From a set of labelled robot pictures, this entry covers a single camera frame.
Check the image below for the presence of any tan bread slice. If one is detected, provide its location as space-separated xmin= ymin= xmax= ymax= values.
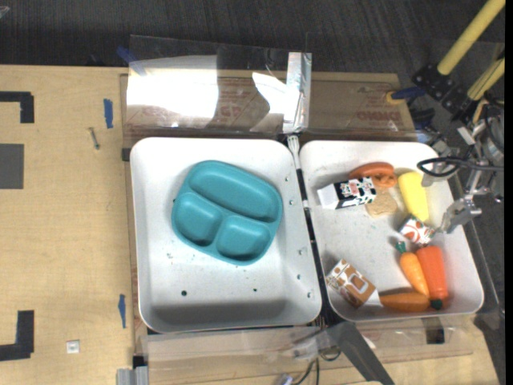
xmin=365 ymin=192 xmax=398 ymax=218

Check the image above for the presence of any orange and white small carton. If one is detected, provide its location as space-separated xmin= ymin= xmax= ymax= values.
xmin=398 ymin=214 xmax=436 ymax=248

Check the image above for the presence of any yellow banana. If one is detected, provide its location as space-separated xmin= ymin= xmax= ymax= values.
xmin=398 ymin=171 xmax=430 ymax=223

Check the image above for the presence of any orange sausage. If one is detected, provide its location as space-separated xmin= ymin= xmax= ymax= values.
xmin=347 ymin=161 xmax=396 ymax=180

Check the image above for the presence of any small orange carrot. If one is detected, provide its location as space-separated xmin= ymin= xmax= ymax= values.
xmin=394 ymin=241 xmax=430 ymax=298

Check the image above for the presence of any brown and white carton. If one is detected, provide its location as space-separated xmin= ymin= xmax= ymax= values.
xmin=325 ymin=258 xmax=382 ymax=309

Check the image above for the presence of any orange pretzel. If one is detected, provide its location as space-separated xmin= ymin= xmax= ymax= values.
xmin=374 ymin=173 xmax=398 ymax=190

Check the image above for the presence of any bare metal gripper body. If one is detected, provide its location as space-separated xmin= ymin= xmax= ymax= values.
xmin=460 ymin=106 xmax=505 ymax=200

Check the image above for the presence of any large orange carrot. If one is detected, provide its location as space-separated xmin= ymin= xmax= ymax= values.
xmin=415 ymin=245 xmax=449 ymax=311

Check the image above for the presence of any teal divided plate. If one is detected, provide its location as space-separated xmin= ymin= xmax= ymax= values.
xmin=170 ymin=160 xmax=285 ymax=267

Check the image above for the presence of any orange oblong toy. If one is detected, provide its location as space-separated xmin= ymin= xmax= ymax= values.
xmin=379 ymin=290 xmax=432 ymax=313

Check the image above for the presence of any white plastic tray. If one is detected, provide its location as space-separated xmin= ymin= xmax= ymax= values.
xmin=129 ymin=136 xmax=324 ymax=334
xmin=298 ymin=140 xmax=485 ymax=322

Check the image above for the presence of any black and white milk carton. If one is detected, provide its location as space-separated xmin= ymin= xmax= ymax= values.
xmin=316 ymin=177 xmax=378 ymax=210

